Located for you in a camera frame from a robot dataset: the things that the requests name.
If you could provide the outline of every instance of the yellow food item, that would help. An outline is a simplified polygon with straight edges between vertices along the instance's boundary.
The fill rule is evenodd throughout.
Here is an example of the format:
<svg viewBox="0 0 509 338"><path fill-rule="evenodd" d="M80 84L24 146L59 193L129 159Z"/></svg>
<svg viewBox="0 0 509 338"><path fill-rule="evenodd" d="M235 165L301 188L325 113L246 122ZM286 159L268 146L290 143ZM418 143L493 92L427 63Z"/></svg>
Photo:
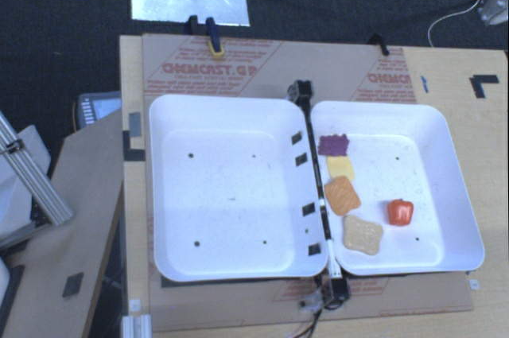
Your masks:
<svg viewBox="0 0 509 338"><path fill-rule="evenodd" d="M360 199L346 176L335 178L325 187L325 198L336 215L346 215L352 209L360 207Z"/></svg>
<svg viewBox="0 0 509 338"><path fill-rule="evenodd" d="M347 156L327 156L327 168L331 178L345 176L350 181L354 181L356 178L352 162Z"/></svg>
<svg viewBox="0 0 509 338"><path fill-rule="evenodd" d="M343 244L347 249L371 256L379 253L380 240L383 236L382 225L362 220L354 215L346 215L343 225Z"/></svg>

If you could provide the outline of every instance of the white plastic tray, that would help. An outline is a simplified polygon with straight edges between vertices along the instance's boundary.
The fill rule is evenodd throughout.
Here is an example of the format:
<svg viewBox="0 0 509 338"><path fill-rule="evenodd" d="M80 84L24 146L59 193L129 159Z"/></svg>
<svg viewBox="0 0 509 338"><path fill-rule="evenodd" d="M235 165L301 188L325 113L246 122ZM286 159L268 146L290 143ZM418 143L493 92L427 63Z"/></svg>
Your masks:
<svg viewBox="0 0 509 338"><path fill-rule="evenodd" d="M460 172L447 122L424 105L322 102L312 110L316 141L346 134L352 182L362 205L350 211L383 226L380 252L369 256L343 245L343 217L328 210L335 256L358 275L474 270L484 247ZM330 182L326 157L321 177ZM410 225L390 225L387 204L414 203Z"/></svg>
<svg viewBox="0 0 509 338"><path fill-rule="evenodd" d="M154 258L165 277L190 282L322 271L328 254L298 107L165 95L150 107L150 140ZM297 165L304 155L307 161ZM308 204L315 212L303 215Z"/></svg>

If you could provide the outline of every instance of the toy food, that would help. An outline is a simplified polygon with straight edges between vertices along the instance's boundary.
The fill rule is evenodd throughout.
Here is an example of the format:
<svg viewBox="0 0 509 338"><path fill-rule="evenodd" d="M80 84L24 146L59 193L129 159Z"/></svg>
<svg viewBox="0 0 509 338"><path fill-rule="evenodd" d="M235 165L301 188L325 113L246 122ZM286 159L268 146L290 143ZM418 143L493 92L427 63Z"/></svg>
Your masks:
<svg viewBox="0 0 509 338"><path fill-rule="evenodd" d="M338 136L333 134L332 136L320 136L320 142L318 143L318 154L322 156L346 156L348 140L346 134Z"/></svg>
<svg viewBox="0 0 509 338"><path fill-rule="evenodd" d="M414 213L414 204L404 200L393 200L387 205L391 225L408 225Z"/></svg>
<svg viewBox="0 0 509 338"><path fill-rule="evenodd" d="M336 215L345 215L350 210L360 207L360 199L346 176L335 178L325 187L325 198Z"/></svg>
<svg viewBox="0 0 509 338"><path fill-rule="evenodd" d="M379 253L383 228L379 223L346 215L343 220L343 244L347 249L374 255Z"/></svg>
<svg viewBox="0 0 509 338"><path fill-rule="evenodd" d="M327 168L331 178L345 176L350 181L354 181L356 178L352 162L347 156L327 156Z"/></svg>

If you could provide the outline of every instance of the wooden table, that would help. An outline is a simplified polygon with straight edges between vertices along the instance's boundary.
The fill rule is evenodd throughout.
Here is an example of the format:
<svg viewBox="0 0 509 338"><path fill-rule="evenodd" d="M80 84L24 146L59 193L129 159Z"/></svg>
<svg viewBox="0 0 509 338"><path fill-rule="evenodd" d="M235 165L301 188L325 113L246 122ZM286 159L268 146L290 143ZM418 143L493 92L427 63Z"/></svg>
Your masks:
<svg viewBox="0 0 509 338"><path fill-rule="evenodd" d="M315 337L342 336L504 336L509 331L509 262L507 224L507 57L502 51L404 48L418 103L436 107L446 117L460 167L486 250L481 268L470 275L480 288L472 291L474 310L460 313L382 317L318 323ZM122 37L123 129L129 114L142 110L142 38ZM477 98L470 78L496 75L498 84L483 84L485 98ZM423 86L425 77L427 91ZM142 135L130 140L143 149ZM128 298L140 300L148 313L145 167L127 162L125 176ZM154 333L157 338L241 336L284 337L301 324L214 328Z"/></svg>

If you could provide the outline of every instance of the toy red pepper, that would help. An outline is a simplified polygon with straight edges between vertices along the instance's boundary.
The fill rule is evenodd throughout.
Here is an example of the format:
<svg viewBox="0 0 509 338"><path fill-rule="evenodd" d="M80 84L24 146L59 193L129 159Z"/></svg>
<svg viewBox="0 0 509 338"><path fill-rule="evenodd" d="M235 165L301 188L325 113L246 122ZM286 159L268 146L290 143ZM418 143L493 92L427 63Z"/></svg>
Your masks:
<svg viewBox="0 0 509 338"><path fill-rule="evenodd" d="M394 200L387 205L391 225L408 225L414 213L414 204L404 200Z"/></svg>

